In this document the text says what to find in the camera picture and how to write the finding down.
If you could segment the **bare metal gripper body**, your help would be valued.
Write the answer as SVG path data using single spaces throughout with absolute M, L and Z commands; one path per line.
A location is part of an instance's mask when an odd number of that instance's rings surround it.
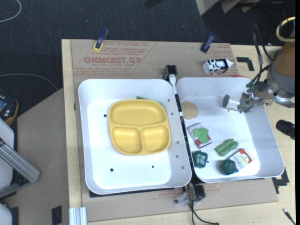
M 294 108 L 293 94 L 280 88 L 275 82 L 249 82 L 247 85 L 251 108 L 261 105 L 271 105 L 273 102 L 287 108 Z

